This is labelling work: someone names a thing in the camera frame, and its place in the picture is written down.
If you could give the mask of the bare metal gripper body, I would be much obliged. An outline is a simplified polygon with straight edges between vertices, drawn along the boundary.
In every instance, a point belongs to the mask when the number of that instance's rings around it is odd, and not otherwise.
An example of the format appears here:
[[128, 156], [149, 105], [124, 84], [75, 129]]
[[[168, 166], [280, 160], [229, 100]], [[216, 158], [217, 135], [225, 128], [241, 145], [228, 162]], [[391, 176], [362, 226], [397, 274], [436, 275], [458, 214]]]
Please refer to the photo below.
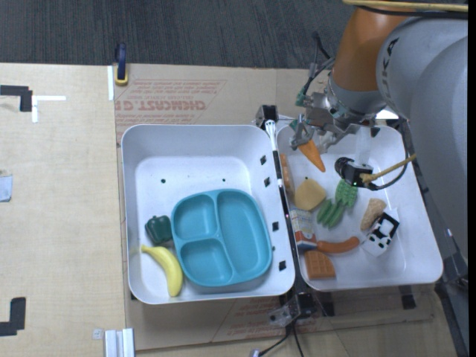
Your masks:
[[321, 135], [355, 134], [373, 127], [373, 117], [347, 108], [333, 95], [315, 92], [305, 99], [306, 122]]

